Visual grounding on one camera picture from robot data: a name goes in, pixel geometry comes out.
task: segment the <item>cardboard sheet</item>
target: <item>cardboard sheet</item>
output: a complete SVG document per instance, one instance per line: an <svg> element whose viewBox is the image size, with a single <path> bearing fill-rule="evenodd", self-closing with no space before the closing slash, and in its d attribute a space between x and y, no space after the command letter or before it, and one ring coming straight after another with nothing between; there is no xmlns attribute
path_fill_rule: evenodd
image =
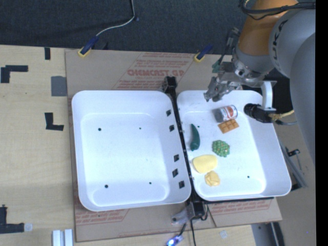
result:
<svg viewBox="0 0 328 246"><path fill-rule="evenodd" d="M212 64L219 55L206 55L201 63L193 54L151 53L93 50L85 58L77 50L66 50L67 94L74 185L76 241L178 232L171 216L184 203L138 209L91 212L78 199L71 100L82 90L158 90L166 76L175 76L177 93L184 90L206 90ZM210 204L211 217L195 222L195 229L208 229L281 220L276 199L234 201Z"/></svg>

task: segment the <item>orange cracker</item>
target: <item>orange cracker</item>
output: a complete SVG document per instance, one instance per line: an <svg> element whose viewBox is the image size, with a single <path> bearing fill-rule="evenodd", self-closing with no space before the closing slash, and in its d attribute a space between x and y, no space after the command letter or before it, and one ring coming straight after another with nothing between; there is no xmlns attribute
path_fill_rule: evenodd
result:
<svg viewBox="0 0 328 246"><path fill-rule="evenodd" d="M222 122L218 125L218 127L220 128L220 130L222 131L222 133L226 133L226 132L229 132L233 129L236 129L239 127L237 121L235 119L230 119L230 120L227 120L225 122Z"/></svg>

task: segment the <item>gray tape mark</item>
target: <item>gray tape mark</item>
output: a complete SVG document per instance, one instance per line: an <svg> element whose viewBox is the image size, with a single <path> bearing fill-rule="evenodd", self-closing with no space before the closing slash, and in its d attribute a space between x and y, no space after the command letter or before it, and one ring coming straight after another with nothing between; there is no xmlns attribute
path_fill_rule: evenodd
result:
<svg viewBox="0 0 328 246"><path fill-rule="evenodd" d="M65 77L51 77L51 96L67 96L67 83Z"/></svg>

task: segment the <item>white plastic tray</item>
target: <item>white plastic tray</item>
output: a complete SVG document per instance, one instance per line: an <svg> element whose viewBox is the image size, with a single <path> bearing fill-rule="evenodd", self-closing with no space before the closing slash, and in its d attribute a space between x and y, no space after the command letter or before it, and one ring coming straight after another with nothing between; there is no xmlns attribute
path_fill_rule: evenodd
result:
<svg viewBox="0 0 328 246"><path fill-rule="evenodd" d="M246 104L261 104L262 96L254 91L232 91L218 102L206 102L204 91L184 91L178 95L180 119L187 146L193 183L197 194L205 200L234 200L282 196L291 189L291 180L272 124L264 124L245 115ZM234 105L238 110L239 128L223 134L213 110ZM200 147L191 151L191 124L197 127ZM211 187L193 165L194 157L213 154L212 142L223 140L230 154L218 158L214 171L221 184Z"/></svg>
<svg viewBox="0 0 328 246"><path fill-rule="evenodd" d="M157 91L72 100L78 194L91 211L186 201L191 185L172 102Z"/></svg>

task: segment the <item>white bracket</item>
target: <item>white bracket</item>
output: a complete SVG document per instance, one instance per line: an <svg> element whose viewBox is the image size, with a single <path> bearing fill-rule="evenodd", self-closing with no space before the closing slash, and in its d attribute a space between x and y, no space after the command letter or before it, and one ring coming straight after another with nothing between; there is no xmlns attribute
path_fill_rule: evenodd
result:
<svg viewBox="0 0 328 246"><path fill-rule="evenodd" d="M172 224L185 224L195 217L195 210L192 203L187 205L182 211L171 216Z"/></svg>
<svg viewBox="0 0 328 246"><path fill-rule="evenodd" d="M52 246L73 246L72 230L55 230L51 234Z"/></svg>
<svg viewBox="0 0 328 246"><path fill-rule="evenodd" d="M272 91L272 82L271 81L263 81L263 84L261 86L262 90L262 106L260 109L263 110L272 110L275 111L272 107L272 101L273 101L273 91Z"/></svg>

